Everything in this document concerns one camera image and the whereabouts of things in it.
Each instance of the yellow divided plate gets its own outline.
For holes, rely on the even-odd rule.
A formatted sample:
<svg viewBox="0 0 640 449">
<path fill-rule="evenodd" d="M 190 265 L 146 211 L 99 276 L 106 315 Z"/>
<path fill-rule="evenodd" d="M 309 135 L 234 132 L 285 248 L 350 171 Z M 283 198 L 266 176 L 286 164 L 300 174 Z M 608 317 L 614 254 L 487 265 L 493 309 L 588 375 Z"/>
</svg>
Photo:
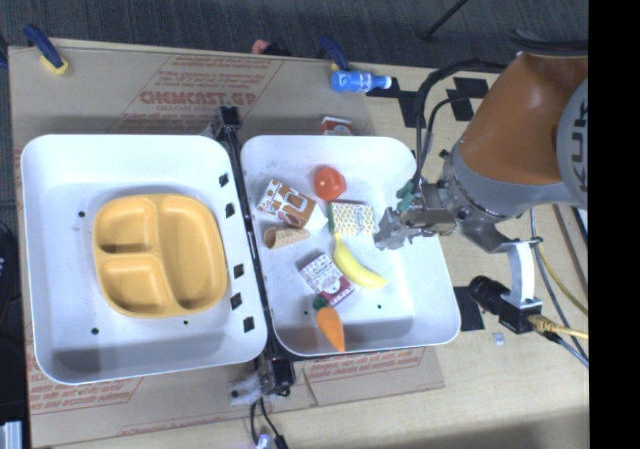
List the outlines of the yellow divided plate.
<svg viewBox="0 0 640 449">
<path fill-rule="evenodd" d="M 213 307 L 227 289 L 218 224 L 185 195 L 134 195 L 103 205 L 93 222 L 100 290 L 128 316 L 169 317 Z"/>
</svg>

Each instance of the small red object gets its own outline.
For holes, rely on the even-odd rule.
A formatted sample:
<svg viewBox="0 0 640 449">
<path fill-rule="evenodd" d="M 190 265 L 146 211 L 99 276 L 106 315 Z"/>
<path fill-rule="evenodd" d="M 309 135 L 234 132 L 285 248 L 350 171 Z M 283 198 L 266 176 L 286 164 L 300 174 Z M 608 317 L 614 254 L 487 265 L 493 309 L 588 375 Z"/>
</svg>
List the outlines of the small red object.
<svg viewBox="0 0 640 449">
<path fill-rule="evenodd" d="M 313 188 L 322 200 L 331 202 L 346 191 L 347 183 L 338 170 L 323 166 L 313 176 Z"/>
</svg>

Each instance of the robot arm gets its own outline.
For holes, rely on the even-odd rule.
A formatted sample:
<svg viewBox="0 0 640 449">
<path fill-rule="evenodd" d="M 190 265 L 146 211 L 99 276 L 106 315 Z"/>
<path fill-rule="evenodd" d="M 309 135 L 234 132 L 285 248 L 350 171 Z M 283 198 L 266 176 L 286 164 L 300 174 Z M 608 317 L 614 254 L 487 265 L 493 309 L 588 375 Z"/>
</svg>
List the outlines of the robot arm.
<svg viewBox="0 0 640 449">
<path fill-rule="evenodd" d="M 507 253 L 512 288 L 503 299 L 520 313 L 539 312 L 530 251 L 536 241 L 511 240 L 496 225 L 541 204 L 587 210 L 587 117 L 586 56 L 520 53 L 451 151 L 441 154 L 440 179 L 420 178 L 417 188 L 410 181 L 398 192 L 411 201 L 386 209 L 376 246 L 397 249 L 418 236 L 457 231 L 488 253 Z M 477 292 L 486 283 L 475 286 Z"/>
</svg>

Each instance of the banana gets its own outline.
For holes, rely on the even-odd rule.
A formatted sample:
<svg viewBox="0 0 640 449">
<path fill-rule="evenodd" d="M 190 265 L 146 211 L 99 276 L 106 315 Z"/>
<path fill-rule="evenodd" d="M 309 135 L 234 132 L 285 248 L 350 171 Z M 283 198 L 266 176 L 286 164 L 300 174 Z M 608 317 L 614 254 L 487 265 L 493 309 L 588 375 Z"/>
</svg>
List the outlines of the banana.
<svg viewBox="0 0 640 449">
<path fill-rule="evenodd" d="M 333 261 L 338 266 L 338 269 L 344 273 L 345 277 L 358 285 L 370 289 L 377 289 L 386 285 L 386 279 L 368 270 L 356 260 L 347 245 L 342 242 L 338 232 L 334 233 L 333 237 L 336 241 L 336 247 L 333 250 Z"/>
</svg>

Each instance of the carrot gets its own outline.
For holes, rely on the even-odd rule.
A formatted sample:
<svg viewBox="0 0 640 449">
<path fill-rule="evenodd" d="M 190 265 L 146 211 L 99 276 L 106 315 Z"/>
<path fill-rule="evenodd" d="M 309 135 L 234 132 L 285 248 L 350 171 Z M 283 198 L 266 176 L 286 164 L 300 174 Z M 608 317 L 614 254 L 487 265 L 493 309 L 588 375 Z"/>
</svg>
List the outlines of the carrot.
<svg viewBox="0 0 640 449">
<path fill-rule="evenodd" d="M 344 327 L 338 311 L 324 298 L 316 298 L 313 302 L 316 309 L 318 327 L 334 348 L 340 352 L 346 350 L 344 343 Z"/>
</svg>

